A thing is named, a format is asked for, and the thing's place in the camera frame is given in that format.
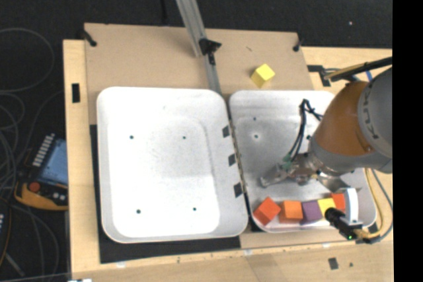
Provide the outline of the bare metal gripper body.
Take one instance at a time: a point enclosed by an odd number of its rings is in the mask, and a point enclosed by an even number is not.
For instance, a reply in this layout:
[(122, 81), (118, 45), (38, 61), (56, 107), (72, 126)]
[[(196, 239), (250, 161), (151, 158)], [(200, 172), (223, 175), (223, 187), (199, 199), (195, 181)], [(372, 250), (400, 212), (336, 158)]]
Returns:
[(301, 153), (294, 159), (287, 155), (280, 165), (280, 179), (290, 179), (299, 185), (308, 184), (310, 180), (326, 184), (330, 177), (324, 173), (325, 168), (313, 153)]

